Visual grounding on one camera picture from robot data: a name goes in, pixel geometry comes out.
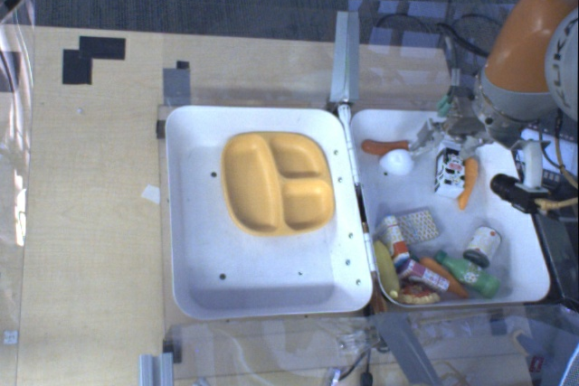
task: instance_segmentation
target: white can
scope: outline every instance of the white can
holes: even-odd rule
[[[462,257],[486,268],[497,254],[501,241],[502,237],[495,229],[478,227],[462,253]]]

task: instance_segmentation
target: white sticker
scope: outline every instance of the white sticker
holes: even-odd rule
[[[18,344],[18,332],[17,331],[5,331],[4,332],[4,344]]]
[[[141,194],[141,198],[145,198],[154,204],[161,203],[161,190],[159,187],[155,187],[153,185],[147,185],[143,193]]]

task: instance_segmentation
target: soda bottle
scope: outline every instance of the soda bottle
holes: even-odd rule
[[[447,268],[460,283],[471,287],[484,297],[493,297],[500,287],[500,280],[466,259],[453,259],[444,251],[438,251],[434,260]]]

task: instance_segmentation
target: orange carrot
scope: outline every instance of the orange carrot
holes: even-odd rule
[[[451,293],[454,293],[455,295],[458,295],[463,298],[469,297],[469,293],[467,292],[466,289],[464,289],[464,287],[462,287],[462,285],[459,283],[459,280],[453,277],[452,274],[446,268],[444,268],[441,264],[436,262],[433,258],[421,258],[420,263],[429,270],[431,270],[432,272],[435,272],[441,277],[445,277],[446,279],[448,279],[450,282],[449,291]]]
[[[464,162],[464,190],[459,196],[459,208],[461,211],[467,207],[469,202],[470,194],[474,188],[474,184],[477,182],[477,177],[479,176],[479,162],[476,158],[467,158]]]

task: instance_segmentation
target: egg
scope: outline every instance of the egg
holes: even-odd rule
[[[387,174],[407,175],[414,167],[414,161],[408,150],[392,150],[380,158],[380,166]]]

